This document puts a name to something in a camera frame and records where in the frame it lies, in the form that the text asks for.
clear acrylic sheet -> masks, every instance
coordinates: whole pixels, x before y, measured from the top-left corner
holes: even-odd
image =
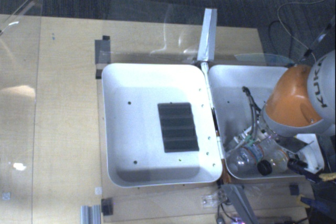
[[[103,59],[110,54],[110,62],[194,64],[204,12],[204,7],[105,0],[102,35],[110,37],[110,49],[100,52],[100,63],[106,63]],[[324,43],[333,36],[334,18],[330,15],[314,20],[313,27],[315,36],[307,46],[320,57],[325,53]],[[275,50],[276,54],[264,53],[260,40],[264,41],[265,37],[257,33],[258,30],[254,33],[252,28],[217,27],[214,64],[290,66],[300,60],[308,65],[314,63],[312,56],[307,61],[302,59],[305,48],[297,42],[279,45],[284,48]],[[284,53],[286,48],[295,53]]]
[[[0,222],[31,223],[42,0],[0,15]]]

plastic bottle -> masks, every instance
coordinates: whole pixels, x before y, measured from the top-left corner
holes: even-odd
[[[277,143],[269,137],[252,146],[240,147],[227,157],[227,166],[234,175],[257,174],[257,163],[277,146]]]
[[[270,153],[257,165],[258,171],[263,175],[281,174],[287,170],[289,157],[283,150]]]

black bottle cap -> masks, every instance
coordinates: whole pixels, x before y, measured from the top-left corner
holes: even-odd
[[[261,173],[263,176],[267,176],[272,173],[272,165],[265,159],[258,163],[257,168],[259,173]]]

wooden surface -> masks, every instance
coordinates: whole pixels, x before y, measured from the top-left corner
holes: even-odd
[[[94,40],[110,35],[111,44],[120,51],[147,53],[168,48],[175,53],[181,48],[195,48],[200,29],[200,26],[42,18],[34,139],[34,224],[79,223],[80,207],[100,204],[102,198],[96,194],[102,186],[102,177]],[[180,45],[167,40],[178,41]],[[217,28],[216,43],[217,50],[229,56],[262,52],[256,29]],[[300,219],[306,213],[302,207],[294,207],[257,214],[285,214]],[[1,217],[0,222],[11,223]],[[211,213],[123,223],[210,224],[215,223],[215,216]]]

